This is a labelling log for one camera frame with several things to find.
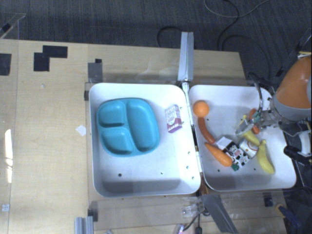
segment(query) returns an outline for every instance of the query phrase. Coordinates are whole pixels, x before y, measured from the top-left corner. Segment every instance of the wooden table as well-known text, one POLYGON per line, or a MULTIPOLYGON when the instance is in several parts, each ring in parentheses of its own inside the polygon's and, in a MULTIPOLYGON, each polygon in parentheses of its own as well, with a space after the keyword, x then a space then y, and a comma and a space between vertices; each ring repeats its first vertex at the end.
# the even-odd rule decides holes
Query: wooden table
MULTIPOLYGON (((0 76, 1 148, 4 150, 7 129, 12 129, 14 144, 12 184, 3 178, 6 164, 2 162, 0 167, 1 203, 10 204, 9 212, 0 215, 0 234, 74 233, 75 217, 87 216, 90 196, 87 138, 76 131, 77 127, 86 126, 84 90, 88 63, 102 59, 104 81, 164 81, 168 77, 174 79, 177 74, 179 50, 1 40, 0 53, 12 54, 11 74, 0 76), (34 53, 42 53, 43 45, 67 46, 68 56, 50 58, 49 72, 34 72, 34 53)), ((197 83, 245 84, 238 53, 195 50, 194 60, 197 83)), ((259 229, 286 233, 283 220, 274 207, 264 207, 261 195, 226 194, 222 199, 241 233, 259 229)), ((284 202, 281 192, 274 192, 272 197, 276 204, 284 202)), ((175 224, 190 221, 190 218, 181 220, 181 213, 176 212, 185 198, 169 196, 168 204, 161 208, 153 208, 152 203, 149 210, 157 209, 155 216, 148 215, 147 221, 137 223, 133 220, 135 212, 147 209, 146 200, 149 203, 154 200, 156 206, 159 198, 130 199, 119 207, 114 204, 123 199, 103 199, 110 219, 106 228, 113 227, 114 234, 172 234, 175 224), (176 214, 165 225, 146 224, 165 212, 176 214), (120 222, 118 214, 122 213, 131 225, 120 222)), ((204 233, 219 233, 211 217, 202 217, 201 222, 204 233)), ((95 233, 105 233, 101 224, 95 223, 95 227, 98 229, 95 233)))

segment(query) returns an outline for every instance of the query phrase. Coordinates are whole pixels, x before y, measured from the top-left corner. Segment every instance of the toy sausage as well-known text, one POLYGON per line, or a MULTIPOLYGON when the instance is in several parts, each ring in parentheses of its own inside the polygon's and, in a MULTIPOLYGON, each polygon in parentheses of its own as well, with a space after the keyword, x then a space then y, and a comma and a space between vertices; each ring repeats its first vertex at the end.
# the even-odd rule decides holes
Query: toy sausage
POLYGON ((205 119, 202 117, 198 118, 198 127, 200 129, 201 134, 208 141, 209 144, 214 144, 215 138, 208 132, 205 124, 205 119))
POLYGON ((231 166, 232 159, 230 156, 222 152, 219 148, 214 147, 208 143, 205 143, 206 148, 216 158, 217 161, 223 166, 231 166))

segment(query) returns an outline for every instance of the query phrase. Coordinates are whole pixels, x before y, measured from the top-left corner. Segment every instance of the white tray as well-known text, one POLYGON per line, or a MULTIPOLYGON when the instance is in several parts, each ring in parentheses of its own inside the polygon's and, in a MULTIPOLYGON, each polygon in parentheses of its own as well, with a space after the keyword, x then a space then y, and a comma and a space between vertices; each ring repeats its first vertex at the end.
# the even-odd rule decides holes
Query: white tray
POLYGON ((173 85, 99 83, 89 93, 93 181, 104 197, 191 194, 200 186, 194 140, 183 91, 173 85), (98 138, 96 112, 105 101, 141 98, 151 105, 159 127, 160 143, 151 153, 112 156, 103 150, 98 138), (180 107, 183 127, 167 131, 165 109, 180 107))
MULTIPOLYGON (((271 95, 262 89, 264 110, 268 108, 271 95)), ((238 143, 235 130, 243 115, 249 115, 252 108, 258 108, 259 95, 254 87, 196 85, 190 89, 190 102, 198 100, 208 103, 210 111, 206 126, 217 139, 226 136, 238 143)), ((285 138, 279 128, 268 128, 259 133, 259 140, 267 141, 267 156, 271 160, 275 173, 263 171, 254 157, 243 168, 234 171, 215 160, 204 146, 205 139, 195 126, 198 147, 207 184, 216 191, 250 191, 290 188, 296 182, 296 173, 292 160, 283 153, 285 138)))

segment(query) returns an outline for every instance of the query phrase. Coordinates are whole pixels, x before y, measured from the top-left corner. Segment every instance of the orange ball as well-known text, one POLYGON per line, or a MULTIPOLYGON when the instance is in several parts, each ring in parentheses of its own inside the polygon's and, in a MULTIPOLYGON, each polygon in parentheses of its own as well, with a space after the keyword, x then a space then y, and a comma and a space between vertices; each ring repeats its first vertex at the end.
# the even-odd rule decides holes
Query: orange ball
POLYGON ((209 113, 209 106, 203 100, 199 100, 194 104, 193 112, 197 117, 205 117, 209 113))

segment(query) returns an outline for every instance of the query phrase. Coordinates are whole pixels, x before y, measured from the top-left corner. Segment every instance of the toy banana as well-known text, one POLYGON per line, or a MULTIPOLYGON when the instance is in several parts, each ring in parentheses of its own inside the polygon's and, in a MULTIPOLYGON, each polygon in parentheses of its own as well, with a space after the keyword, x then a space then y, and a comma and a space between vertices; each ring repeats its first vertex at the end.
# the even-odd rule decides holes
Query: toy banana
POLYGON ((260 145, 260 141, 257 139, 257 137, 252 133, 251 130, 245 132, 242 134, 242 136, 248 140, 249 142, 251 142, 252 144, 256 145, 256 146, 259 146, 260 145))
POLYGON ((263 140, 261 141, 261 144, 258 147, 258 151, 257 151, 257 159, 258 162, 261 166, 261 168, 269 173, 269 174, 273 174, 274 173, 274 168, 271 165, 271 163, 268 161, 267 155, 266 155, 266 147, 265 147, 266 141, 263 140))

